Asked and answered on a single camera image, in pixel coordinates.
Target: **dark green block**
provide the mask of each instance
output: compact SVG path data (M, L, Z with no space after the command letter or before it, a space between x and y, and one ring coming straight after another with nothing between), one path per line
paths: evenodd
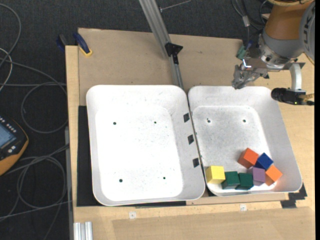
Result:
M237 171L226 171L224 175L225 181L221 183L222 189L234 190L240 185L240 179Z
M254 179L251 173L239 173L240 185L237 186L236 190L249 190L254 186Z

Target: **colored block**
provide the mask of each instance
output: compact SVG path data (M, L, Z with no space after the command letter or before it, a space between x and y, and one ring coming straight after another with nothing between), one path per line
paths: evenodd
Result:
M283 173L273 164L265 171L265 183L270 186L275 183Z
M250 148L246 148L244 151L241 152L241 155L238 159L238 163L243 165L245 168L249 169L250 167L256 164L258 157L258 153L254 152Z
M224 190L234 190L240 185L240 179L237 171L226 171L224 173L225 181L221 183L221 187Z
M210 184L220 184L226 179L223 166L211 165L205 170L206 182Z
M266 182L266 170L258 167L252 168L253 185L260 186Z
M254 186L254 179L251 173L239 172L240 185L236 190L249 190Z
M267 170L273 163L274 161L266 153L263 153L258 157L254 166Z

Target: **yellow cube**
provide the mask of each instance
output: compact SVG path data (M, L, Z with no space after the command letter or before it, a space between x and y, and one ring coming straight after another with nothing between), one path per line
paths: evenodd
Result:
M223 166L211 165L205 170L206 182L210 184L220 184L226 179Z

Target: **white tray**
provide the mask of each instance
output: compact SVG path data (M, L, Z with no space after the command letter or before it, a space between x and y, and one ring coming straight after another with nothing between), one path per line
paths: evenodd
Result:
M205 180L183 90L96 85L86 104L98 202L118 206L202 196Z
M248 170L237 161L243 150L266 153L283 173L275 184L250 190L222 189L208 184L217 196L295 192L302 186L301 174L282 119L278 102L262 86L235 90L231 86L195 86L188 93L196 139L203 168L224 166L224 171Z

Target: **black bracket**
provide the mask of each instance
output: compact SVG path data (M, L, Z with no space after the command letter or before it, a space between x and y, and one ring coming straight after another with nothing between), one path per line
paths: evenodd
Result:
M167 42L164 47L168 56L172 56L174 64L179 64L178 53L182 50L183 46Z
M302 184L299 192L297 193L289 193L289 200L280 201L282 208L297 208L296 200L305 200L307 197L307 192L305 185Z

